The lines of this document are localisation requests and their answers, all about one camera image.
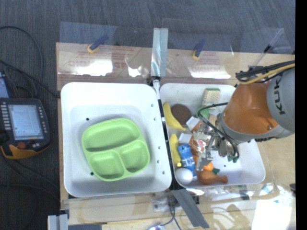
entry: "control button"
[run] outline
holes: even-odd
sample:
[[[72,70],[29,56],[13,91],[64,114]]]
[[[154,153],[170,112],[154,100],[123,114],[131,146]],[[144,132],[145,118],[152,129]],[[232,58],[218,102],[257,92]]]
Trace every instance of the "control button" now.
[[[24,142],[19,142],[17,145],[18,149],[25,149],[25,143]]]

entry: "gray floor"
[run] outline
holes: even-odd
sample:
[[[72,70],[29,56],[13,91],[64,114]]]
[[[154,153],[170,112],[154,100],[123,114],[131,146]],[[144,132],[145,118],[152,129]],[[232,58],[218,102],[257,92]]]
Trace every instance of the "gray floor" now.
[[[78,23],[118,26],[122,31],[118,30],[114,40],[121,45],[151,47],[150,33],[136,38],[127,36],[129,31],[140,28],[151,32],[154,27],[165,27],[169,28],[169,48],[191,49],[201,36],[207,50],[259,53],[283,29],[271,52],[290,54],[295,50],[295,0],[0,0],[0,26],[21,27],[40,44],[45,58],[42,83],[52,92],[56,91],[55,43],[84,42],[84,38],[76,37]],[[0,58],[35,78],[38,76],[33,42],[16,30],[0,31]],[[20,79],[14,73],[12,77]],[[48,113],[51,146],[20,163],[58,185],[57,100],[44,88],[40,88],[39,98]],[[39,177],[19,165],[13,166],[33,185],[57,193]],[[32,214],[34,198],[28,189],[13,187],[7,198],[5,184],[10,170],[2,158],[0,169],[1,229],[10,229],[8,222],[12,229],[22,229]],[[13,175],[12,182],[23,181]],[[27,229],[47,229],[47,216],[58,214],[59,204],[44,192],[36,194],[38,207]]]

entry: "white ball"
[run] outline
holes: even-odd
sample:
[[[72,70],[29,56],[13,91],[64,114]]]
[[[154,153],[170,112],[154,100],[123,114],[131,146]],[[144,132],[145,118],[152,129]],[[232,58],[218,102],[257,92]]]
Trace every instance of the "white ball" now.
[[[187,168],[179,168],[175,171],[176,179],[179,183],[187,185],[193,180],[193,173]]]

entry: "yellow cable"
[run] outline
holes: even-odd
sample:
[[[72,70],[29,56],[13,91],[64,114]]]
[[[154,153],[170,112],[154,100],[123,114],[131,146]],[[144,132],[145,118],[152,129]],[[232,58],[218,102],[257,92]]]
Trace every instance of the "yellow cable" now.
[[[251,84],[251,83],[257,82],[260,79],[268,77],[268,76],[270,76],[270,75],[272,75],[272,74],[274,74],[276,72],[283,71],[283,70],[286,70],[286,69],[289,69],[289,68],[293,68],[293,67],[295,67],[295,63],[287,65],[287,66],[284,66],[284,67],[280,67],[280,68],[272,70],[272,71],[269,71],[269,72],[267,72],[267,73],[265,73],[265,74],[263,74],[263,75],[261,75],[259,77],[256,77],[256,78],[254,78],[254,79],[252,79],[250,81],[247,81],[247,82],[240,81],[239,83],[240,84]]]

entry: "banana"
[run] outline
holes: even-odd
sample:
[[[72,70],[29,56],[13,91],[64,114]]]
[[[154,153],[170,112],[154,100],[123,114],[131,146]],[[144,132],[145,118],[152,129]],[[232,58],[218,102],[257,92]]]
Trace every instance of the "banana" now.
[[[165,120],[166,123],[171,126],[172,128],[176,128],[176,129],[182,129],[183,131],[186,131],[186,128],[184,128],[177,119],[175,119],[175,117],[173,116],[172,112],[171,112],[171,106],[169,105],[168,102],[165,102],[163,104],[163,111],[164,111],[164,116],[165,116]]]
[[[178,152],[178,138],[176,136],[176,134],[172,134],[170,139],[169,139],[169,146],[171,148],[172,151],[172,159],[173,159],[173,163],[174,164],[178,164],[181,162],[181,157],[180,154]]]

